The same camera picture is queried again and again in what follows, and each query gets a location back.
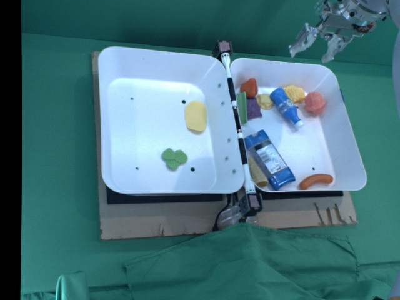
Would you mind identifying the tan toy waffle cone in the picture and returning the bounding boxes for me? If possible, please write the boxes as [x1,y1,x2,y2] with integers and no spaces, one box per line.
[248,156,269,188]

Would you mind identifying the yellow toy croissant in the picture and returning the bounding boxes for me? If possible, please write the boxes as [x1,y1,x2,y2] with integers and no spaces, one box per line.
[282,84,307,104]

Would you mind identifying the black block with wires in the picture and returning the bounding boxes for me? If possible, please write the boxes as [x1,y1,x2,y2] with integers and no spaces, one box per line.
[245,192,263,213]
[212,40,234,58]

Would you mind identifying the pink toy ice cream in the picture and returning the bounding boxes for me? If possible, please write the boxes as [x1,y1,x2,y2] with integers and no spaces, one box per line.
[304,91,328,116]

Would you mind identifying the yellow toy potato chip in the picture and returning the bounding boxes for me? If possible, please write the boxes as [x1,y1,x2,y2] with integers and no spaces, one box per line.
[184,100,208,134]

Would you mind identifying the black and white thin rod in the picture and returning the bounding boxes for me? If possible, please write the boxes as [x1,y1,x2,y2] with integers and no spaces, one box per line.
[220,52,258,195]

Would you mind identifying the green toy stick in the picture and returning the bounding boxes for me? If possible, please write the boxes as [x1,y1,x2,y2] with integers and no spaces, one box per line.
[236,92,249,126]

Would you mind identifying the green cloth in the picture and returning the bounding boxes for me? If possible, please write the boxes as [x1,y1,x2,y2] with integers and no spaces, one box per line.
[123,222,393,300]

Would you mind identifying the purple toy grapes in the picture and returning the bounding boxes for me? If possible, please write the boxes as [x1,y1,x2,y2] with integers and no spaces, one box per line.
[246,97,263,120]

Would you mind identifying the red toy strawberry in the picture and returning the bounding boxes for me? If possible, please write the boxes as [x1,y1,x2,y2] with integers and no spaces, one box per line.
[239,77,259,99]

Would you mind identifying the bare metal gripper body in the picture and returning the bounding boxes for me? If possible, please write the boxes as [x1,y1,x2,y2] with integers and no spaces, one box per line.
[314,0,375,43]

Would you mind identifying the orange toy sausage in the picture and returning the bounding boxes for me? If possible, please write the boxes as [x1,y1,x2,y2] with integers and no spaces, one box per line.
[299,174,334,191]

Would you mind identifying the blue and clear packet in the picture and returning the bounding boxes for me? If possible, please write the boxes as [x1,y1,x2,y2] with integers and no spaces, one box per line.
[244,129,296,191]

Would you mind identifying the green toy leaf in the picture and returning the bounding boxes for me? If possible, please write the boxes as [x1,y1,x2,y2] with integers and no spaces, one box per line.
[161,147,189,171]

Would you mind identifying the blue plastic bottle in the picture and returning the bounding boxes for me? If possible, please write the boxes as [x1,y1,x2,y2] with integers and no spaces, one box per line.
[269,87,305,128]

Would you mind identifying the white plastic tray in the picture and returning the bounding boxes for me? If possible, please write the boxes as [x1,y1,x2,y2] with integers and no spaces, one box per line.
[97,46,246,195]
[229,57,368,193]

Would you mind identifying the brown cardboard board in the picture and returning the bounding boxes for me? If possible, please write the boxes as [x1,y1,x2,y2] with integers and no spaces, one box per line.
[91,51,358,241]

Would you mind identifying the yellow toy biscuit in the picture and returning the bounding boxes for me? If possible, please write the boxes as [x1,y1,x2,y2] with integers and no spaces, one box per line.
[256,94,275,111]

